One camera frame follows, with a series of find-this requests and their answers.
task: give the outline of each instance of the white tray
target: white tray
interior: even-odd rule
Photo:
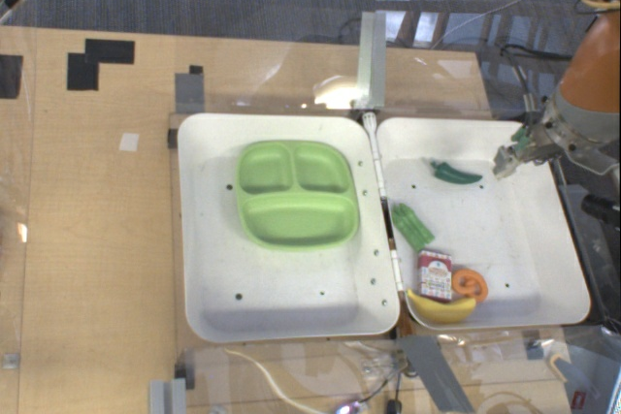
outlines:
[[[582,321],[590,307],[554,178],[547,165],[520,166],[498,181],[492,159],[518,125],[496,121],[393,118],[377,130],[390,204],[404,203],[436,236],[430,250],[478,271],[489,297],[457,325],[434,330],[537,327]],[[428,160],[483,175],[454,185],[433,176]],[[395,229],[402,278],[416,289],[414,251]]]
[[[360,229],[336,248],[269,249],[244,234],[234,190],[250,143],[327,143],[347,159]],[[337,117],[195,114],[179,130],[185,311],[194,332],[234,342],[381,334],[399,314],[368,137]]]

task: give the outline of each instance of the orange ring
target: orange ring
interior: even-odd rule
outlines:
[[[451,278],[453,290],[464,297],[473,297],[478,303],[487,299],[487,283],[478,272],[457,270]]]

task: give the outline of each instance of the red label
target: red label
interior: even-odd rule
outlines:
[[[584,400],[586,400],[586,392],[573,392],[571,408],[576,410],[582,410],[582,408],[584,407]]]

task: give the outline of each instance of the white hinge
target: white hinge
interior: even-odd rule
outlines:
[[[395,283],[397,284],[397,292],[405,291],[404,280],[401,277],[401,266],[399,266],[399,254],[396,250],[390,251],[390,259],[392,259],[392,271],[395,274]]]

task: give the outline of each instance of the white sticker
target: white sticker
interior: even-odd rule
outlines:
[[[138,133],[123,133],[123,136],[120,138],[118,149],[123,152],[135,152],[138,150],[139,137],[140,135]]]

